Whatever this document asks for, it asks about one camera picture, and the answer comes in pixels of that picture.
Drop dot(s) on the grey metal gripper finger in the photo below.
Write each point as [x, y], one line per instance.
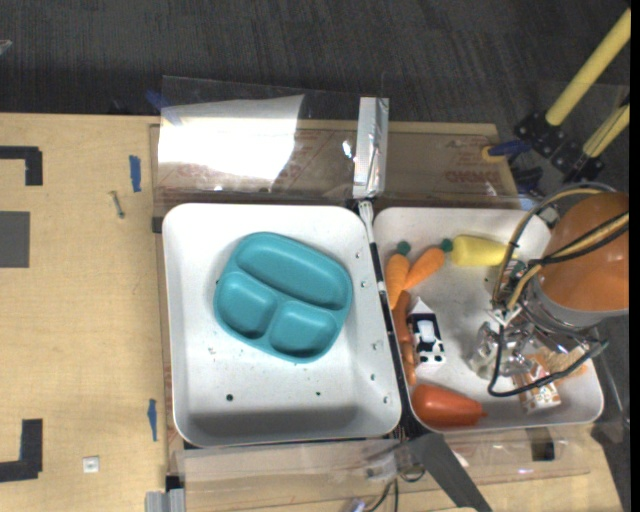
[482, 350]
[517, 364]

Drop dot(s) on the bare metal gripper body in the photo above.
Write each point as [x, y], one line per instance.
[542, 327]

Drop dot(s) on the tan toy bread slice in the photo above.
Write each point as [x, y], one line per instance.
[562, 360]

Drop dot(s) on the orange and white carton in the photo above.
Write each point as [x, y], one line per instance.
[540, 397]

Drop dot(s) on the white plastic tray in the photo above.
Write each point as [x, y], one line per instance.
[462, 310]
[210, 380]

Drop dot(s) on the black and white milk carton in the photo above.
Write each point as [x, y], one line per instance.
[427, 340]

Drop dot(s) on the orange toy sausage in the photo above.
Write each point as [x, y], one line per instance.
[442, 406]

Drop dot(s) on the long dark orange carrot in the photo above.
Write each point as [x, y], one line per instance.
[402, 320]

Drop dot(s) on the yellow toy corn cob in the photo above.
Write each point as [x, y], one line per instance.
[477, 251]

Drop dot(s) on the orange carrot green top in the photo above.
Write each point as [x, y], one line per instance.
[425, 265]
[396, 275]

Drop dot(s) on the blue divided plate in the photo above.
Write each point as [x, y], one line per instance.
[290, 270]

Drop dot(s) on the small metal screw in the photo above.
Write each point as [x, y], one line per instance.
[118, 205]

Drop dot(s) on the small white square block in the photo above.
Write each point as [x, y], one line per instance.
[91, 464]

